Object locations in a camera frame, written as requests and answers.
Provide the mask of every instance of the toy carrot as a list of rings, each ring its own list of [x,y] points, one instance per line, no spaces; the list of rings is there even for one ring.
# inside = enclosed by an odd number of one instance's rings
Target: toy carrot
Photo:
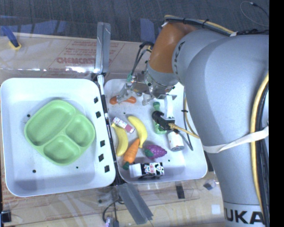
[[[124,170],[129,169],[129,164],[133,163],[134,160],[136,159],[136,155],[138,153],[139,149],[139,144],[140,144],[140,139],[137,138],[132,145],[127,149],[127,151],[124,153],[124,158],[123,160],[125,161],[123,165]]]

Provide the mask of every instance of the white can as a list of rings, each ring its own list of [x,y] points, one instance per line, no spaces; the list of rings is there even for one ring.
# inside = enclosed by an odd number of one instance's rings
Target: white can
[[[167,135],[167,138],[169,140],[169,147],[171,151],[179,151],[184,149],[184,143],[182,137],[172,131]]]

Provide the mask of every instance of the banana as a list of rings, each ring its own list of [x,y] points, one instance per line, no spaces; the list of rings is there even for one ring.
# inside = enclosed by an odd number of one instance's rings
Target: banana
[[[137,130],[138,136],[139,136],[139,139],[140,139],[139,148],[142,148],[143,143],[147,139],[147,130],[146,130],[144,123],[135,116],[128,116],[127,119],[134,126],[134,128]]]
[[[112,123],[112,127],[115,129],[115,132],[116,132],[117,137],[119,139],[118,147],[116,149],[115,154],[117,155],[117,157],[120,157],[127,150],[127,147],[128,147],[128,137],[127,137],[126,131],[124,129],[116,126],[114,123]]]

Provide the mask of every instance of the cable tie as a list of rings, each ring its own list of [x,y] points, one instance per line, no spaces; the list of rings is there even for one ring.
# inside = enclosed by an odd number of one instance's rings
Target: cable tie
[[[206,22],[208,22],[209,21],[209,19],[207,18],[203,23],[202,23],[202,28],[204,28],[204,24],[206,23]]]
[[[237,140],[234,140],[231,143],[228,144],[222,144],[217,146],[203,146],[203,150],[207,153],[219,153],[221,151],[224,151],[226,149],[233,148],[238,145],[242,145],[245,143],[251,143],[257,140],[265,139],[269,135],[269,126],[266,126],[263,130],[257,131],[254,133],[247,134]]]

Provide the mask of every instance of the green bottle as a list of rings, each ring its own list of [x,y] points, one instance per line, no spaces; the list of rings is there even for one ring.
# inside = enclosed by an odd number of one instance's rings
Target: green bottle
[[[154,102],[153,104],[153,107],[155,109],[155,111],[160,111],[160,103],[159,102]],[[162,129],[158,123],[156,123],[155,121],[153,121],[153,125],[154,125],[154,128],[155,128],[155,133],[156,134],[166,134],[167,131]]]

